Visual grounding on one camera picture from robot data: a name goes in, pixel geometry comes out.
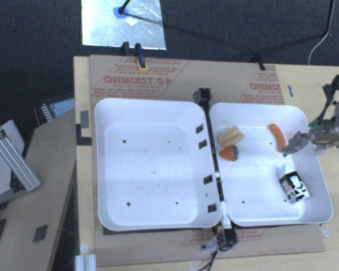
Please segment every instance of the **carrot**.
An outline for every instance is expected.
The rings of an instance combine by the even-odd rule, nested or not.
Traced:
[[[220,151],[219,155],[221,158],[236,161],[238,155],[237,147],[235,145],[230,145],[224,148],[222,151]]]
[[[283,152],[283,147],[286,147],[285,137],[279,127],[276,124],[271,124],[269,126],[271,132],[274,134],[277,140],[277,150],[278,152]]]

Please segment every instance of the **wooden table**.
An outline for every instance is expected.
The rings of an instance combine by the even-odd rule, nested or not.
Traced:
[[[308,121],[312,121],[323,109],[325,96],[324,84],[330,84],[339,67],[318,67],[304,65],[275,65],[285,104],[300,108]],[[292,88],[291,97],[288,85]],[[75,97],[76,122],[80,123],[80,114],[90,109],[89,58],[75,58]],[[90,125],[81,130],[83,137],[90,137]],[[339,270],[339,150],[329,149],[319,157],[321,168],[328,186],[334,208],[333,218],[323,225],[329,231],[324,237],[325,252],[302,253],[295,255],[258,256],[236,259],[215,260],[213,270]],[[94,253],[93,231],[93,172],[92,147],[77,148],[77,180],[79,193],[79,240],[82,255]],[[130,270],[196,270],[205,265],[205,261],[184,261],[175,263],[141,264],[98,268],[100,271]]]

